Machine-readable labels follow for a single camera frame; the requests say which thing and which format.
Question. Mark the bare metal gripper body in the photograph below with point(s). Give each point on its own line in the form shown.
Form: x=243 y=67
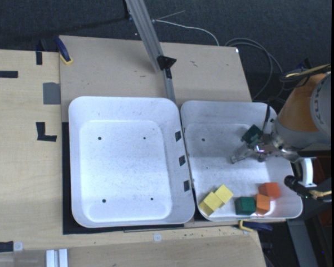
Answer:
x=275 y=146

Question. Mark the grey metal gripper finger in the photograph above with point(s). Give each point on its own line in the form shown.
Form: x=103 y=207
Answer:
x=261 y=157
x=240 y=154

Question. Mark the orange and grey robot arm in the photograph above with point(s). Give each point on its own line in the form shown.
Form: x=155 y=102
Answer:
x=297 y=115

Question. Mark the white plastic tray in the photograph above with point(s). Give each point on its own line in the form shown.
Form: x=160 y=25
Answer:
x=122 y=163
x=225 y=174

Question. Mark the orange cube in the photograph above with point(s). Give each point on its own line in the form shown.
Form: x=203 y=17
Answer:
x=270 y=190
x=263 y=203

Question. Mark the yellow cube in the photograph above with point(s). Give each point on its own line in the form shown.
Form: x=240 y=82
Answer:
x=211 y=203
x=224 y=193

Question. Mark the green cube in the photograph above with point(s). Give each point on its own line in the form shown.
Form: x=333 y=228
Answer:
x=245 y=205

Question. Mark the black cylinder on white bracket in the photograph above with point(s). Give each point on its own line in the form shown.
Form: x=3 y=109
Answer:
x=306 y=174

